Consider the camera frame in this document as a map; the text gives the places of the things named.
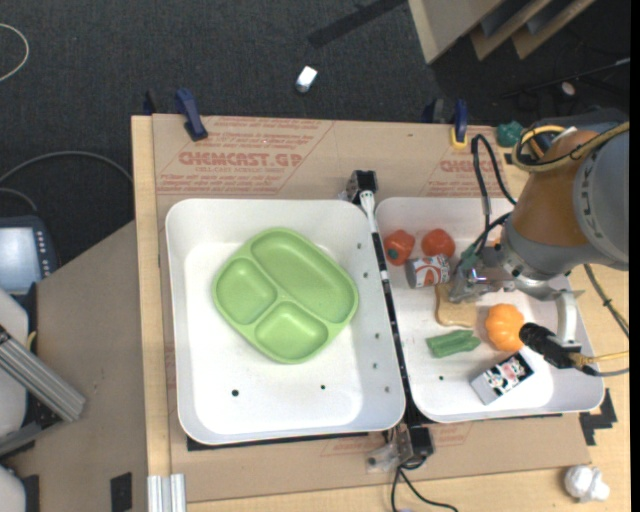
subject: blue clamp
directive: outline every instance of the blue clamp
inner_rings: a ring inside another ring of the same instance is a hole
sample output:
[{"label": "blue clamp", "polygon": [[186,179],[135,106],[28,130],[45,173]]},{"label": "blue clamp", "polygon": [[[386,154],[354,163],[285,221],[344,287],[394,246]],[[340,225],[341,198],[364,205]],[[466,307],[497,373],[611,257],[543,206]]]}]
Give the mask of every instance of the blue clamp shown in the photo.
[{"label": "blue clamp", "polygon": [[467,145],[467,103],[462,99],[456,101],[454,126],[451,129],[451,144],[458,149]]},{"label": "blue clamp", "polygon": [[176,92],[176,109],[178,113],[187,116],[187,122],[184,127],[187,129],[191,140],[202,140],[209,136],[200,119],[196,99],[189,89],[182,87]]}]

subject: green plate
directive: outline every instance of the green plate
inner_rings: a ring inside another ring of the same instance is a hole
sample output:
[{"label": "green plate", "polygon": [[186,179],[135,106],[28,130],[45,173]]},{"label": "green plate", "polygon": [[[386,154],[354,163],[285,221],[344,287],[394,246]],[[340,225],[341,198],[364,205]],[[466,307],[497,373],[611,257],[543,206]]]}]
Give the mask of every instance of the green plate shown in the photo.
[{"label": "green plate", "polygon": [[301,363],[327,346],[358,308],[355,283],[300,233],[272,228],[247,241],[213,282],[218,311],[253,346]]}]

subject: wooden table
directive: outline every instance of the wooden table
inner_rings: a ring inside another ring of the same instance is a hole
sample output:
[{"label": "wooden table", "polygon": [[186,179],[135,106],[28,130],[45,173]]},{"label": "wooden table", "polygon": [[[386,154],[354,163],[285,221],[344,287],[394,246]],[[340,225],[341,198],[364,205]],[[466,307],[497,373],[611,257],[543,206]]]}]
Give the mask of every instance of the wooden table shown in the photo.
[{"label": "wooden table", "polygon": [[[154,141],[152,119],[132,119],[133,164],[135,178],[136,229],[140,280],[144,398],[149,475],[172,473],[169,443],[167,387],[163,348],[161,281],[158,269],[158,225],[154,176]],[[523,184],[522,173],[509,170],[512,190]],[[628,273],[596,267],[598,278],[623,314],[628,316]],[[592,291],[581,269],[571,276],[574,289],[587,293],[578,299],[584,322],[596,354],[618,352],[628,348],[628,340]],[[581,505],[581,510],[631,509],[630,485],[630,417],[628,375],[608,378],[617,415],[613,428],[597,430],[597,444],[590,448],[592,464],[603,472],[611,487],[605,503]],[[576,500],[565,491],[565,469],[536,470],[522,473],[474,476],[425,481],[416,487],[429,499],[451,503],[460,511],[519,510],[573,511]],[[288,495],[222,500],[190,504],[189,510],[205,511],[325,511],[325,510],[390,510],[390,485],[310,491]],[[405,485],[397,494],[398,508],[431,510],[411,495]]]}]

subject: black floor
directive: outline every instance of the black floor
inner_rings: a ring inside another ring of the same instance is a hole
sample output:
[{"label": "black floor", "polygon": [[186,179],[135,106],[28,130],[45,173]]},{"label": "black floor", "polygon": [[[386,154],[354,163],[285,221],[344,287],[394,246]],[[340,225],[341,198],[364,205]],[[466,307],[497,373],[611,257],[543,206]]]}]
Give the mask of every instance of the black floor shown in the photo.
[{"label": "black floor", "polygon": [[[342,30],[340,20],[373,4],[388,10]],[[30,45],[25,66],[0,81],[0,187],[37,204],[63,264],[132,220],[131,184],[81,156],[2,176],[65,150],[130,170],[130,117],[143,113],[150,89],[159,110],[173,112],[175,91],[188,87],[203,114],[420,122],[427,104],[442,99],[451,115],[457,98],[471,122],[490,125],[603,108],[630,114],[630,65],[589,73],[629,57],[630,0],[597,0],[524,60],[507,42],[479,62],[464,37],[432,65],[398,0],[3,0],[0,24]],[[20,38],[0,28],[0,77],[23,52]],[[304,65],[319,74],[302,96],[293,83]],[[569,102],[554,87],[502,98],[581,73]],[[24,200],[0,193],[0,217],[29,212]]]}]

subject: silver and red can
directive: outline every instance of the silver and red can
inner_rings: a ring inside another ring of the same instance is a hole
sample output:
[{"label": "silver and red can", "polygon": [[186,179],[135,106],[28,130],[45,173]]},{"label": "silver and red can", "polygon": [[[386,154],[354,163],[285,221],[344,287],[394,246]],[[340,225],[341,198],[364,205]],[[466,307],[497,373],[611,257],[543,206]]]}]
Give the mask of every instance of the silver and red can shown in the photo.
[{"label": "silver and red can", "polygon": [[444,254],[407,260],[404,270],[411,288],[424,288],[425,286],[435,286],[438,283],[448,283],[451,277],[449,258]]}]

